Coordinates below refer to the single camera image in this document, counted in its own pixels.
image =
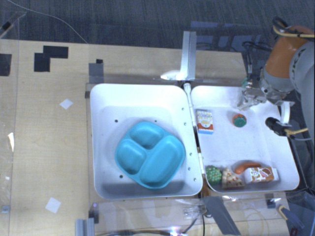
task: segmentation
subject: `yellow cable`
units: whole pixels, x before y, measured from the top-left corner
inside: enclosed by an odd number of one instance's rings
[[[284,131],[286,132],[286,134],[288,136],[290,136],[290,135],[296,135],[298,133],[303,133],[303,132],[308,131],[308,130],[309,130],[308,128],[302,128],[302,129],[295,130],[295,131],[290,130],[290,129],[285,129]]]
[[[315,35],[311,35],[311,34],[293,34],[293,33],[285,33],[285,32],[280,32],[276,26],[273,26],[273,30],[276,34],[280,35],[280,36],[284,36],[284,37],[301,37],[301,38],[315,38]]]

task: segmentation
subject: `small box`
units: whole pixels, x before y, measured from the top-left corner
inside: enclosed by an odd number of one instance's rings
[[[199,134],[212,134],[212,113],[207,110],[197,110],[197,129]]]
[[[277,169],[272,167],[248,168],[244,171],[245,183],[278,181]]]

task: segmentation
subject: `dark floor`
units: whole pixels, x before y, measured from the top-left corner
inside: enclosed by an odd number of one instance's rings
[[[11,1],[68,22],[93,44],[181,48],[184,30],[212,36],[224,27],[244,25],[256,28],[258,35],[259,31],[270,33],[274,16],[314,29],[315,0]],[[25,11],[6,0],[0,0],[0,6],[1,10]],[[210,23],[219,27],[214,31]],[[63,22],[30,11],[21,20],[20,29],[20,39],[83,42]],[[235,29],[227,30],[239,35]]]

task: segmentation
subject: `blue object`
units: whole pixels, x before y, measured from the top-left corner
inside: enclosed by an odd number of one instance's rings
[[[174,177],[185,158],[185,147],[163,128],[142,121],[119,142],[115,161],[137,183],[149,189],[162,189]]]

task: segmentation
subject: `toy hot dog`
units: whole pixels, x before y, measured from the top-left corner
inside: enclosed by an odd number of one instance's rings
[[[237,166],[234,170],[236,174],[242,173],[244,170],[248,168],[254,168],[254,167],[261,167],[260,163],[254,163],[254,162],[249,162],[249,163],[242,163],[239,166]]]

